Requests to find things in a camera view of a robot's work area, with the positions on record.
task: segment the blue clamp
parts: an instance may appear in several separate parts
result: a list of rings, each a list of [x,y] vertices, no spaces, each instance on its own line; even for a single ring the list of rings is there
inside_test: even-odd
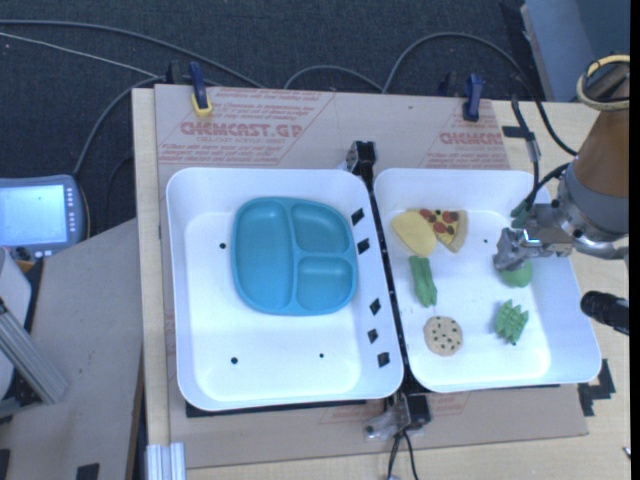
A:
[[[483,85],[484,80],[479,75],[471,73],[467,78],[466,89],[469,100],[462,105],[462,117],[464,117],[465,121],[476,122],[480,119],[478,107],[480,106],[480,94],[482,93]]]
[[[197,62],[189,62],[189,74],[191,75],[191,83],[193,84],[193,94],[191,94],[191,103],[196,111],[196,115],[205,117],[213,112],[213,105],[207,94],[207,88],[204,85],[204,77],[200,64]]]

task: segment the green toy vegetable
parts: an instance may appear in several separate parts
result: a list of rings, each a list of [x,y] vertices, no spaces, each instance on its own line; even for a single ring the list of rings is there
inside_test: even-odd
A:
[[[520,305],[513,306],[513,301],[509,299],[500,306],[496,315],[495,331],[499,336],[515,345],[520,339],[522,330],[529,320],[529,312],[520,312]]]
[[[533,277],[533,265],[529,260],[525,260],[524,265],[516,270],[502,270],[500,276],[509,286],[524,288],[531,282]]]
[[[411,265],[411,275],[413,276],[413,284],[418,299],[427,308],[435,306],[438,299],[438,290],[433,284],[429,258],[409,256],[409,264]]]

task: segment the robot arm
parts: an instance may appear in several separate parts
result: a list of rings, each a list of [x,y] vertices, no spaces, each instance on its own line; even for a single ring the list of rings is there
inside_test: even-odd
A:
[[[620,56],[611,58],[620,62]],[[586,75],[607,59],[594,63],[595,68],[592,64]],[[574,249],[605,260],[623,259],[628,268],[629,248],[614,242],[629,234],[629,78],[607,102],[589,100],[582,78],[578,88],[580,99],[599,108],[600,115],[578,154],[559,173],[556,198],[526,205],[514,226],[502,230],[493,256],[499,271],[522,268],[529,258],[567,256]],[[582,309],[593,316],[585,307],[589,304],[585,296]]]

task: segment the toy pizza slice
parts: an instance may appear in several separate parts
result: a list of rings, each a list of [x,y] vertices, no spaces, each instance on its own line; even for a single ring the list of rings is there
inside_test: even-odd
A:
[[[467,237],[467,212],[464,210],[420,210],[431,225],[437,240],[451,252],[458,252]]]

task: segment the black cable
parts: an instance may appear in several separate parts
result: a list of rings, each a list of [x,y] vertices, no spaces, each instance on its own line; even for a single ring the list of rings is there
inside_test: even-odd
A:
[[[144,34],[140,34],[138,32],[133,32],[130,30],[125,30],[125,29],[121,29],[121,28],[116,28],[116,27],[110,27],[107,25],[96,25],[93,23],[82,23],[82,22],[77,22],[77,21],[57,21],[57,20],[15,20],[15,19],[9,19],[9,20],[4,20],[4,19],[0,19],[0,25],[35,25],[35,26],[53,26],[53,27],[71,27],[71,28],[83,28],[83,29],[89,29],[89,30],[102,30],[102,31],[107,31],[107,32],[112,32],[114,34],[121,34],[121,35],[125,35],[125,36],[129,36],[129,37],[135,37],[136,39],[141,39],[143,41],[148,41],[150,43],[154,43],[157,44],[159,46],[163,46],[165,48],[169,48],[171,50],[183,53],[185,55],[188,55],[189,57],[193,57],[194,59],[198,59],[201,62],[204,62],[205,64],[209,64],[210,66],[214,66],[230,75],[235,76],[236,78],[239,78],[240,80],[243,80],[244,82],[248,83],[249,85],[253,85],[255,87],[264,89],[265,86],[263,86],[262,84],[256,82],[255,80],[252,80],[249,77],[246,77],[244,75],[242,75],[241,73],[238,73],[237,71],[234,71],[231,68],[228,68],[227,66],[224,66],[212,59],[209,59],[207,57],[204,57],[202,55],[199,55],[197,53],[194,53],[192,51],[187,50],[186,48],[182,48],[180,46],[176,46],[174,44],[168,43],[166,41],[163,41],[161,39],[156,39],[155,37],[151,37],[151,36],[147,36]]]
[[[414,480],[420,480],[418,478],[418,471],[416,470],[416,461],[413,455],[413,446],[411,446],[411,440],[409,439],[407,429],[404,429],[393,436],[393,446],[391,447],[391,453],[389,454],[389,465],[387,467],[387,480],[392,477],[393,463],[396,460],[398,449],[400,448],[400,442],[403,438],[407,442],[407,448],[409,449],[409,460],[411,461],[411,472],[413,473],[413,478]]]
[[[402,431],[402,435],[404,436],[405,441],[407,442],[407,448],[409,448],[409,459],[411,461],[411,471],[413,472],[414,480],[420,480],[418,478],[418,472],[416,471],[416,460],[413,456],[413,446],[411,446],[411,439],[409,439],[409,434],[407,434],[407,429],[405,428]]]
[[[562,173],[567,170],[569,165],[570,165],[570,163],[559,165],[558,167],[556,167],[555,169],[553,169],[552,171],[547,173],[544,176],[544,178],[542,178],[538,182],[538,184],[533,188],[533,190],[529,193],[529,195],[525,199],[526,204],[527,204],[527,211],[529,211],[531,209],[531,207],[533,206],[533,203],[534,203],[534,201],[536,199],[536,196],[538,195],[538,192],[540,191],[540,189],[544,185],[546,185],[549,181],[551,181],[553,178],[559,178],[562,175]]]
[[[93,143],[93,140],[96,137],[96,134],[98,133],[98,130],[100,129],[100,127],[102,126],[102,123],[104,123],[104,120],[107,118],[107,116],[111,113],[111,111],[114,109],[114,107],[120,103],[120,101],[122,101],[125,97],[127,97],[129,95],[129,93],[133,90],[133,89],[137,89],[139,87],[143,87],[145,85],[148,84],[152,84],[152,83],[157,83],[157,82],[161,82],[164,80],[164,77],[158,76],[158,77],[152,77],[152,78],[147,78],[146,80],[142,80],[134,85],[132,85],[131,87],[125,89],[123,92],[120,93],[119,96],[117,96],[110,104],[109,106],[104,110],[104,112],[102,112],[102,114],[100,115],[100,117],[98,118],[98,120],[96,121],[96,124],[93,126],[93,129],[91,130],[91,132],[89,133],[89,136],[84,144],[84,148],[82,149],[80,156],[78,157],[78,161],[76,163],[76,166],[74,167],[73,171],[71,172],[71,176],[73,176],[74,178],[77,178],[78,173],[80,172],[80,169],[82,168],[82,164],[84,163],[84,160],[87,156],[87,153],[89,151],[89,148],[91,147],[91,144]]]
[[[402,434],[396,434],[393,438],[393,446],[391,447],[391,453],[389,454],[389,466],[387,467],[387,480],[390,480],[391,473],[393,472],[393,463],[396,460],[396,455],[398,454],[398,447],[400,446],[400,440],[402,439]]]
[[[433,41],[435,39],[468,39],[470,41],[477,42],[479,44],[482,44],[482,45],[490,48],[494,52],[498,53],[502,58],[504,58],[507,62],[509,62],[514,67],[514,69],[522,76],[522,82],[525,84],[525,86],[527,88],[527,91],[532,96],[536,95],[536,92],[533,90],[533,87],[531,87],[531,85],[527,82],[527,75],[524,73],[524,71],[518,65],[518,63],[507,52],[505,52],[503,49],[499,48],[495,44],[491,43],[490,41],[487,41],[486,39],[483,39],[481,37],[474,36],[474,35],[471,35],[471,34],[466,34],[464,32],[439,32],[439,33],[436,33],[436,34],[431,34],[431,35],[422,37],[422,38],[418,39],[417,41],[415,41],[414,43],[412,43],[410,46],[408,46],[404,50],[404,52],[402,52],[400,57],[398,57],[398,59],[396,60],[394,66],[393,66],[393,68],[391,69],[391,73],[389,74],[389,77],[387,78],[387,82],[384,84],[384,86],[382,88],[382,91],[381,91],[383,94],[387,93],[389,91],[389,87],[391,85],[391,82],[393,81],[393,78],[395,77],[396,71],[400,67],[400,64],[402,63],[404,58],[409,53],[411,53],[415,48],[420,46],[421,44],[424,44],[424,43],[429,42],[429,41]]]
[[[527,88],[526,82],[522,78],[520,78],[519,76],[514,76],[513,79],[517,80],[525,88]],[[558,146],[560,146],[560,148],[563,149],[566,153],[569,153],[571,156],[576,156],[577,152],[574,151],[573,149],[571,149],[569,146],[567,146],[564,143],[564,141],[560,137],[558,137],[558,134],[553,129],[553,126],[551,126],[551,122],[549,121],[549,116],[547,116],[547,113],[544,110],[544,106],[542,105],[542,101],[540,100],[540,98],[538,98],[538,96],[535,95],[535,94],[531,94],[531,97],[533,98],[533,101],[534,101],[536,107],[538,108],[538,113],[540,114],[540,117],[542,118],[542,122],[544,123],[544,127],[549,132],[549,135],[551,135],[551,138],[553,139],[553,141]]]
[[[370,85],[374,89],[382,92],[382,86],[378,85],[376,82],[374,82],[373,80],[367,78],[366,76],[361,75],[360,73],[358,73],[356,71],[353,71],[352,69],[343,68],[343,67],[340,67],[340,66],[326,65],[326,64],[320,64],[318,66],[310,66],[308,68],[301,69],[296,74],[294,74],[291,78],[289,78],[289,80],[287,80],[287,83],[284,84],[283,89],[288,89],[289,86],[293,83],[293,81],[296,78],[299,78],[300,76],[302,76],[302,75],[304,75],[306,73],[309,73],[311,71],[320,71],[320,70],[340,71],[342,73],[346,73],[346,74],[351,75],[351,76],[353,76],[355,78],[358,78],[359,80],[362,80],[363,82],[367,83],[368,85]]]
[[[80,195],[82,196],[82,204],[84,205],[84,211],[87,216],[86,238],[89,238],[91,236],[91,210],[89,208],[89,202],[87,201],[87,195],[84,193],[84,189],[82,188],[82,185],[80,185],[80,183],[78,183],[77,180],[76,180],[76,184],[78,185],[78,190],[80,191]]]
[[[511,109],[513,110],[513,113],[516,116],[516,121],[518,121],[518,125],[520,126],[520,129],[524,134],[524,140],[527,142],[527,149],[529,150],[529,154],[531,154],[531,150],[529,149],[530,144],[533,143],[533,146],[537,148],[537,145],[535,144],[535,136],[529,129],[529,126],[527,126],[527,122],[524,120],[524,116],[520,111],[520,104],[515,93],[511,96]],[[536,190],[536,187],[538,186],[538,183],[540,181],[540,167],[537,156],[531,158],[531,162],[533,163],[533,191]]]
[[[104,204],[104,220],[102,222],[102,229],[97,229],[98,233],[109,229],[109,199],[111,199],[111,189],[113,187],[113,182],[115,181],[116,175],[118,174],[120,169],[122,169],[124,164],[131,160],[133,160],[133,147],[127,150],[124,157],[120,159],[120,161],[116,164],[116,166],[111,171],[111,174],[109,175],[109,181],[107,181],[107,195],[105,197]]]

